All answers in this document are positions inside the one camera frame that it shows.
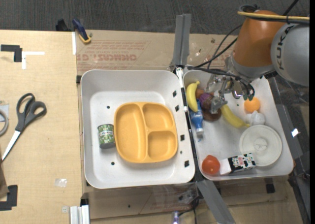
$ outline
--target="orange plate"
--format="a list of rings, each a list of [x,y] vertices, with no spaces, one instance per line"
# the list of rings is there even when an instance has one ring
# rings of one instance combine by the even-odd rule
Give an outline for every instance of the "orange plate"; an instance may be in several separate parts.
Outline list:
[[[119,155],[133,163],[161,162],[177,152],[172,112],[154,102],[129,102],[115,112],[114,133]]]

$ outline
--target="black scissors handle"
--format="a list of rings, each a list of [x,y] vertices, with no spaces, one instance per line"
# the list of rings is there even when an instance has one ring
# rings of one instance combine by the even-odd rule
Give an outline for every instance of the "black scissors handle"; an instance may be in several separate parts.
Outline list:
[[[20,112],[20,106],[23,100],[29,96],[31,98],[26,103],[24,111]],[[35,111],[38,108],[42,108],[42,110],[39,113],[35,114]],[[35,101],[35,96],[32,93],[27,93],[19,99],[18,104],[16,105],[16,112],[18,115],[18,124],[15,130],[22,132],[36,118],[44,116],[47,113],[47,108],[43,102]]]

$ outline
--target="banana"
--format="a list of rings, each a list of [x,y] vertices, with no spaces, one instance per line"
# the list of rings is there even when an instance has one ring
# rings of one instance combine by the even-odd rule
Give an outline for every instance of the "banana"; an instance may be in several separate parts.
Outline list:
[[[200,84],[199,81],[196,81],[196,83],[191,83],[188,85],[186,90],[186,98],[187,98],[187,104],[188,107],[193,111],[198,111],[198,105],[197,105],[197,99],[196,99],[196,89],[198,85]]]
[[[221,112],[224,116],[224,118],[234,127],[240,128],[240,127],[249,127],[250,125],[245,123],[241,118],[237,117],[229,106],[227,104],[223,105],[221,108]]]

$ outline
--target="green can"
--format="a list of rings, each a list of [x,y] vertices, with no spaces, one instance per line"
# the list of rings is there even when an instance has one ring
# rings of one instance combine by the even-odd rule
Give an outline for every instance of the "green can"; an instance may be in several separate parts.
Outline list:
[[[115,146],[114,125],[103,124],[97,127],[99,146],[108,149]]]

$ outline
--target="plastic bottle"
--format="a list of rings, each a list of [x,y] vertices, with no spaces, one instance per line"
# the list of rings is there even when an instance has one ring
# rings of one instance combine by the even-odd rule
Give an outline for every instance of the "plastic bottle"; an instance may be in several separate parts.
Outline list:
[[[193,112],[191,109],[189,109],[189,116],[190,116],[191,122],[196,127],[197,136],[202,137],[203,136],[203,127],[202,127],[203,115],[202,115],[200,101],[198,99],[197,99],[197,105],[198,105],[197,112]]]

